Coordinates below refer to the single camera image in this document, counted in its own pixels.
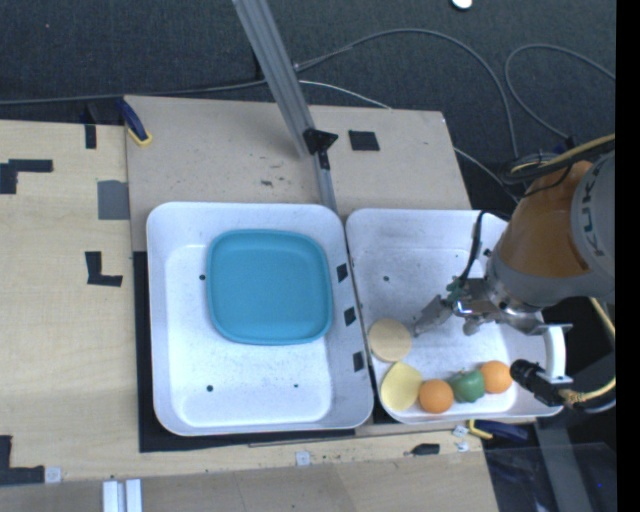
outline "black tape mark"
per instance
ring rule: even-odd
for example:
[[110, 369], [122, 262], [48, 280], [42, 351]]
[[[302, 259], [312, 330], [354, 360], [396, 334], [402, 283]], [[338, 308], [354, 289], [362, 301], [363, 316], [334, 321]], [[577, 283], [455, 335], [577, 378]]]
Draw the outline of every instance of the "black tape mark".
[[380, 151], [375, 132], [349, 130], [349, 140], [354, 151]]
[[356, 321], [356, 309], [349, 308], [344, 312], [344, 323], [349, 327], [353, 322]]
[[129, 185], [117, 180], [98, 182], [98, 218], [129, 219]]
[[353, 354], [353, 371], [359, 372], [364, 368], [364, 356], [362, 352], [356, 352]]
[[96, 104], [93, 102], [87, 103], [80, 114], [80, 122], [82, 124], [98, 124], [98, 119], [100, 119], [100, 115]]
[[84, 253], [87, 260], [87, 270], [89, 278], [87, 284], [96, 284], [100, 286], [121, 286], [122, 276], [103, 276], [102, 275], [102, 253], [98, 251], [90, 251]]
[[0, 164], [0, 194], [15, 194], [19, 172], [53, 172], [53, 160], [10, 159]]
[[98, 147], [98, 134], [95, 124], [84, 125], [84, 147], [86, 149], [96, 149]]
[[338, 282], [341, 283], [349, 276], [349, 271], [347, 270], [347, 264], [343, 263], [338, 268], [336, 268], [336, 272], [338, 272]]
[[11, 436], [0, 436], [0, 486], [44, 482], [44, 466], [12, 468], [9, 466]]

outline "wooden board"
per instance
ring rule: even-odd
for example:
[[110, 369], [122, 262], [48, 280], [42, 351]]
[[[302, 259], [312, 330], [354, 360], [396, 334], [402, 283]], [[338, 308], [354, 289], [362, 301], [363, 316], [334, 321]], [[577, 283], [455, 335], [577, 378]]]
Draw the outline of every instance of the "wooden board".
[[[101, 486], [0, 489], [0, 511], [100, 510]], [[147, 478], [142, 505], [154, 512], [497, 512], [482, 453], [297, 468]]]
[[[151, 210], [168, 201], [320, 203], [310, 157], [301, 158], [274, 103], [131, 96], [153, 137], [127, 140], [133, 249], [146, 247]], [[469, 209], [440, 112], [311, 106], [338, 135], [329, 162], [338, 213], [369, 208]], [[374, 132], [380, 151], [354, 151], [349, 131]]]
[[[98, 126], [95, 150], [84, 135], [82, 125], [0, 122], [0, 163], [54, 164], [0, 195], [0, 434], [13, 436], [12, 467], [60, 467], [69, 482], [290, 467], [301, 450], [313, 464], [397, 459], [424, 442], [457, 452], [448, 430], [367, 425], [350, 440], [140, 454], [130, 225], [100, 220], [97, 204], [98, 182], [128, 180], [125, 132]], [[122, 285], [88, 285], [85, 251], [100, 251]]]

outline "metal pole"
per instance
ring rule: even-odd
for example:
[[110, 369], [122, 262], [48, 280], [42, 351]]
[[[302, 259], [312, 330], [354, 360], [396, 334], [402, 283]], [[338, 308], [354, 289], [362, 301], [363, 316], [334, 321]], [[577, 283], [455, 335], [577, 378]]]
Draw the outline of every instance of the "metal pole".
[[337, 212], [326, 149], [312, 151], [305, 141], [303, 134], [316, 128], [271, 10], [266, 0], [233, 0], [233, 4], [299, 155], [313, 162], [320, 199]]

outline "round beige sponge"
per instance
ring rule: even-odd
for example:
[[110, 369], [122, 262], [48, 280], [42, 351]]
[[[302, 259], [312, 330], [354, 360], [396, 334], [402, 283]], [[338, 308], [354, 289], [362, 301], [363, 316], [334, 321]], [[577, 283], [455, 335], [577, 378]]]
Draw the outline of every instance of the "round beige sponge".
[[393, 318], [381, 318], [369, 329], [367, 336], [373, 354], [383, 361], [394, 363], [411, 350], [411, 333]]

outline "black cable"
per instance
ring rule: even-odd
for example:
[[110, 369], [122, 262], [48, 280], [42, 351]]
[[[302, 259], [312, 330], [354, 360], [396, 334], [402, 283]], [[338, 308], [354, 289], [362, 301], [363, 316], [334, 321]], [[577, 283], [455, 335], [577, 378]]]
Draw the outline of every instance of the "black cable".
[[594, 407], [580, 407], [578, 408], [581, 412], [587, 414], [600, 414], [601, 412], [608, 411], [613, 409], [616, 406], [616, 398], [615, 396], [609, 402], [603, 405], [594, 406]]
[[42, 105], [48, 103], [69, 103], [76, 101], [100, 101], [100, 100], [116, 100], [125, 95], [133, 96], [187, 96], [191, 94], [206, 94], [213, 92], [229, 92], [241, 89], [250, 89], [267, 85], [266, 79], [263, 80], [246, 80], [227, 85], [215, 85], [211, 87], [202, 87], [195, 89], [179, 89], [173, 91], [145, 92], [145, 93], [121, 93], [121, 94], [96, 94], [91, 96], [66, 96], [60, 98], [38, 98], [30, 100], [0, 100], [0, 107], [16, 107], [28, 105]]
[[505, 166], [498, 174], [506, 185], [516, 185], [534, 181], [537, 178], [552, 174], [565, 167], [571, 167], [581, 160], [590, 160], [615, 149], [615, 138], [603, 138], [598, 144], [588, 146], [583, 151], [572, 153], [567, 157], [554, 153], [538, 153], [516, 160]]
[[457, 39], [454, 39], [451, 36], [448, 36], [446, 34], [442, 34], [440, 32], [436, 32], [433, 30], [427, 30], [427, 29], [422, 29], [422, 28], [398, 28], [398, 29], [391, 29], [391, 30], [384, 30], [381, 32], [376, 32], [375, 34], [371, 34], [369, 36], [365, 36], [362, 37], [356, 41], [353, 41], [345, 46], [343, 46], [342, 48], [338, 48], [337, 50], [328, 53], [326, 55], [322, 55], [320, 57], [316, 57], [314, 59], [310, 59], [306, 62], [303, 62], [301, 64], [294, 64], [294, 69], [296, 71], [306, 71], [307, 69], [313, 67], [313, 66], [317, 66], [318, 64], [321, 64], [323, 62], [326, 62], [329, 59], [332, 59], [344, 52], [347, 52], [349, 50], [352, 50], [353, 48], [355, 48], [356, 46], [359, 46], [361, 44], [367, 43], [369, 41], [373, 41], [374, 39], [378, 39], [380, 37], [386, 37], [386, 36], [390, 36], [390, 35], [396, 35], [396, 34], [423, 34], [423, 35], [429, 35], [429, 36], [433, 36], [433, 37], [437, 37], [440, 39], [444, 39], [445, 41], [448, 41], [450, 43], [453, 43], [454, 45], [458, 46], [459, 48], [462, 48], [464, 51], [466, 51], [467, 53], [469, 53], [471, 56], [473, 56], [479, 63], [480, 65], [485, 69], [485, 71], [487, 71], [487, 73], [489, 73], [489, 75], [491, 76], [491, 79], [493, 80], [496, 88], [498, 89], [498, 92], [500, 94], [500, 98], [502, 100], [502, 104], [504, 105], [504, 110], [505, 110], [505, 115], [507, 117], [507, 125], [509, 128], [509, 136], [511, 138], [511, 146], [513, 149], [513, 154], [515, 156], [515, 158], [518, 158], [518, 145], [516, 143], [516, 135], [515, 135], [515, 130], [513, 128], [513, 120], [511, 118], [511, 109], [509, 108], [509, 103], [507, 101], [507, 96], [504, 92], [504, 89], [502, 87], [502, 84], [500, 83], [500, 80], [498, 80], [498, 77], [496, 76], [496, 74], [493, 72], [493, 70], [491, 69], [491, 67], [489, 66], [489, 64], [487, 64], [485, 62], [485, 60], [471, 47], [467, 46], [466, 44], [464, 44], [461, 41], [458, 41]]
[[567, 176], [569, 176], [569, 173], [571, 172], [571, 169], [573, 169], [573, 166], [575, 164], [571, 164], [569, 165], [565, 171], [562, 173], [562, 176], [560, 176], [560, 178], [558, 178], [554, 183], [551, 183], [550, 185], [545, 185], [544, 187], [538, 187], [535, 188], [529, 192], [526, 192], [522, 197], [531, 197], [534, 194], [537, 194], [538, 192], [542, 192], [543, 190], [549, 190], [550, 188], [554, 188], [557, 187], [558, 185], [560, 185], [564, 180], [567, 179]]
[[484, 217], [484, 215], [486, 215], [487, 213], [494, 215], [495, 217], [498, 217], [499, 219], [502, 219], [504, 221], [508, 221], [511, 218], [510, 215], [507, 215], [506, 213], [499, 212], [496, 210], [480, 211], [480, 213], [478, 214], [478, 217], [476, 218], [476, 222], [473, 225], [473, 238], [471, 242], [471, 250], [469, 251], [469, 259], [467, 261], [467, 266], [464, 268], [464, 270], [462, 271], [462, 274], [460, 274], [460, 276], [457, 279], [458, 285], [460, 288], [462, 288], [467, 282], [467, 279], [469, 278], [469, 273], [471, 272], [471, 267], [473, 266], [473, 262], [478, 258], [478, 251], [480, 249], [480, 241], [481, 241], [480, 235], [482, 233], [482, 217]]
[[467, 153], [465, 153], [464, 151], [462, 151], [459, 148], [454, 147], [453, 150], [459, 154], [460, 156], [466, 158], [467, 160], [469, 160], [469, 162], [471, 162], [472, 164], [475, 164], [476, 166], [478, 166], [481, 170], [483, 170], [491, 179], [493, 179], [502, 189], [502, 191], [507, 194], [514, 203], [518, 204], [518, 201], [520, 200], [520, 198], [516, 197], [509, 189], [508, 187], [502, 182], [502, 180], [496, 176], [495, 173], [493, 173], [487, 166], [481, 164], [480, 162], [478, 162], [478, 160], [476, 160], [475, 158], [473, 158], [472, 156], [468, 155]]
[[507, 82], [507, 88], [509, 89], [509, 92], [511, 93], [511, 95], [514, 97], [514, 99], [516, 100], [516, 102], [524, 109], [524, 111], [529, 114], [535, 121], [537, 121], [538, 123], [540, 123], [542, 126], [544, 126], [545, 128], [547, 128], [548, 130], [552, 131], [553, 133], [555, 133], [556, 135], [559, 135], [560, 137], [562, 137], [563, 139], [567, 138], [567, 135], [565, 133], [563, 133], [562, 131], [558, 130], [557, 128], [551, 126], [549, 123], [547, 123], [546, 121], [544, 121], [542, 118], [540, 118], [539, 116], [536, 115], [536, 113], [530, 108], [528, 107], [524, 101], [522, 101], [522, 99], [520, 98], [520, 96], [518, 96], [516, 94], [516, 91], [513, 87], [513, 84], [511, 83], [511, 78], [509, 76], [509, 67], [511, 65], [511, 61], [513, 60], [513, 58], [518, 55], [521, 52], [524, 52], [526, 50], [532, 50], [532, 49], [544, 49], [544, 50], [551, 50], [551, 51], [555, 51], [555, 52], [560, 52], [560, 53], [564, 53], [567, 55], [571, 55], [572, 57], [575, 57], [576, 59], [581, 60], [582, 62], [592, 66], [593, 68], [597, 69], [598, 71], [600, 71], [602, 74], [604, 74], [606, 77], [610, 78], [611, 80], [613, 80], [615, 82], [616, 77], [613, 73], [611, 73], [610, 71], [606, 70], [604, 67], [600, 66], [599, 64], [597, 64], [596, 62], [594, 62], [593, 60], [585, 57], [584, 55], [580, 55], [579, 53], [576, 53], [572, 50], [568, 50], [567, 48], [562, 48], [560, 46], [555, 46], [555, 45], [551, 45], [551, 44], [527, 44], [524, 46], [521, 46], [520, 48], [517, 48], [516, 50], [514, 50], [508, 57], [507, 60], [505, 62], [504, 65], [504, 78], [505, 81]]

